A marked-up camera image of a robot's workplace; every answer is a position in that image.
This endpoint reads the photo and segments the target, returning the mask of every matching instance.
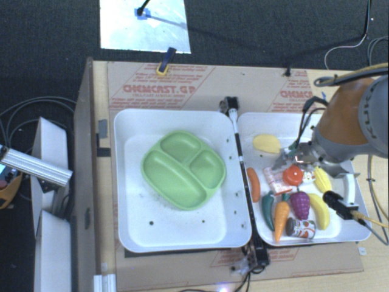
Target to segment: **black floor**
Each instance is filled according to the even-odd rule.
[[[325,69],[328,50],[361,40],[367,10],[367,0],[184,1],[192,54],[177,54],[175,63]],[[388,2],[372,0],[370,40],[388,35]],[[87,57],[161,60],[157,53],[101,49],[99,12],[99,0],[0,0],[0,113],[32,97],[75,100]],[[331,52],[329,67],[365,67],[370,40]],[[385,61],[388,43],[381,42],[373,63]],[[71,115],[51,104],[26,108],[10,128],[39,116],[67,125],[71,138]],[[0,119],[6,124],[9,114]],[[29,149],[34,133],[34,125],[23,127],[13,148]],[[28,181],[20,191],[29,196]],[[33,291],[31,205],[20,195],[13,205],[0,210],[0,290]]]

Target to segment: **soda can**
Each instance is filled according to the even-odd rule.
[[[289,217],[285,227],[286,234],[290,237],[312,239],[316,232],[314,221],[296,220]]]

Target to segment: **yellow banana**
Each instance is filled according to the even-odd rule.
[[[316,167],[314,175],[316,177],[314,183],[322,193],[325,193],[327,190],[331,190],[331,182],[329,181],[327,173],[322,168]]]
[[[321,199],[320,196],[316,195],[315,193],[309,193],[308,196],[311,206],[315,211],[320,229],[326,229],[329,225],[328,206],[323,201],[323,199]]]

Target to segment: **white tray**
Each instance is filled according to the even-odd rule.
[[[315,125],[320,119],[320,115],[312,115],[311,125]],[[288,113],[244,113],[238,119],[238,129],[241,137],[244,161],[246,167],[253,167],[258,174],[261,183],[261,197],[265,196],[270,187],[263,175],[263,168],[272,166],[278,155],[265,153],[254,149],[252,140],[258,134],[272,134],[276,136],[282,147],[288,147],[295,141],[298,134],[298,128],[301,121],[301,114]],[[312,130],[307,128],[304,132],[301,141],[307,142],[311,140]],[[353,172],[351,162],[344,162],[342,166],[349,172]],[[341,179],[332,180],[333,191],[343,195],[344,185]],[[303,191],[306,193],[316,193],[322,195],[314,184],[304,186]],[[280,196],[276,197],[273,205],[280,201]],[[367,215],[365,203],[363,202],[360,193],[358,182],[356,181],[355,203],[359,205],[359,211]],[[293,246],[293,245],[311,245],[314,243],[332,243],[332,242],[350,242],[362,241],[369,237],[370,231],[356,223],[354,220],[345,221],[341,219],[334,210],[330,209],[330,224],[325,231],[316,229],[315,237],[312,240],[303,238],[288,237],[285,232],[281,236],[280,242],[274,240],[274,233],[267,227],[264,222],[261,211],[261,200],[253,204],[256,226],[261,238],[272,246]],[[315,213],[312,209],[309,210],[309,220],[316,221]]]
[[[199,209],[180,210],[141,174],[145,153],[166,134],[186,130],[223,159],[227,174]],[[132,252],[237,248],[252,230],[235,134],[230,119],[213,111],[125,109],[114,119],[119,239]]]

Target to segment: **blue and yellow clamp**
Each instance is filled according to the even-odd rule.
[[[157,75],[166,75],[169,69],[169,64],[173,61],[174,55],[176,54],[176,49],[169,47],[168,52],[166,52],[164,59],[159,63],[157,67]]]

